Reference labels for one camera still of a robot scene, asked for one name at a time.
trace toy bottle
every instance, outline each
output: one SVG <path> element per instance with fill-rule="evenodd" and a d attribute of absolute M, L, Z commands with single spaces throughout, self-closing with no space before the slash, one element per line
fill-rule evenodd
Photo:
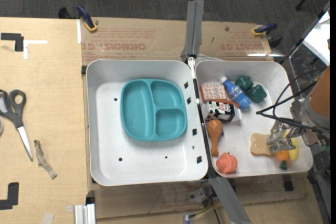
<path fill-rule="evenodd" d="M 222 77 L 219 81 L 225 86 L 227 94 L 232 101 L 239 104 L 240 109 L 246 109 L 251 105 L 251 99 L 244 94 L 239 86 L 229 82 L 227 77 Z"/>

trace bread slice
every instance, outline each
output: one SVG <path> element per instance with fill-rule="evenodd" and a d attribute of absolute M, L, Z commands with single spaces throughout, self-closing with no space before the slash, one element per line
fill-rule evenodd
<path fill-rule="evenodd" d="M 266 144 L 268 136 L 269 135 L 258 134 L 258 133 L 254 133 L 251 135 L 250 152 L 253 155 L 265 155 L 268 157 L 275 156 L 275 153 L 273 153 L 269 149 L 270 146 Z"/>

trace scissors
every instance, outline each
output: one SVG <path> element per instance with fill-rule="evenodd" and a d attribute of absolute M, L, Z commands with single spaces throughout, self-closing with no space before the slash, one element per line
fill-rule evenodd
<path fill-rule="evenodd" d="M 22 97 L 20 103 L 15 101 L 15 98 L 18 95 Z M 33 161 L 33 155 L 31 153 L 32 150 L 30 149 L 28 136 L 22 122 L 22 111 L 26 100 L 26 94 L 20 90 L 13 90 L 9 94 L 4 90 L 0 90 L 0 115 L 5 116 L 13 121 L 15 127 L 19 131 L 29 159 Z"/>

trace blue clamp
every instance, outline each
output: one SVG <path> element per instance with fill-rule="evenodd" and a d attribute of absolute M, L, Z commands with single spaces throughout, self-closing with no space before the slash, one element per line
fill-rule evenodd
<path fill-rule="evenodd" d="M 251 32 L 252 35 L 255 37 L 261 36 L 263 32 L 266 32 L 266 35 L 268 35 L 272 30 L 277 29 L 278 25 L 277 24 L 266 24 L 262 25 L 259 28 L 252 28 Z"/>
<path fill-rule="evenodd" d="M 78 5 L 77 6 L 77 11 L 79 13 L 79 16 L 83 17 L 85 27 L 90 32 L 96 31 L 97 30 L 97 25 L 92 21 L 89 13 L 85 10 L 85 8 L 82 5 Z"/>

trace brown drumstick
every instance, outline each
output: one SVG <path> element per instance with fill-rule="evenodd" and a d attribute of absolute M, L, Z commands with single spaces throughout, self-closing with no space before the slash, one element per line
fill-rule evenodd
<path fill-rule="evenodd" d="M 206 126 L 209 137 L 211 139 L 211 154 L 218 156 L 217 142 L 223 130 L 223 124 L 220 120 L 210 120 Z"/>

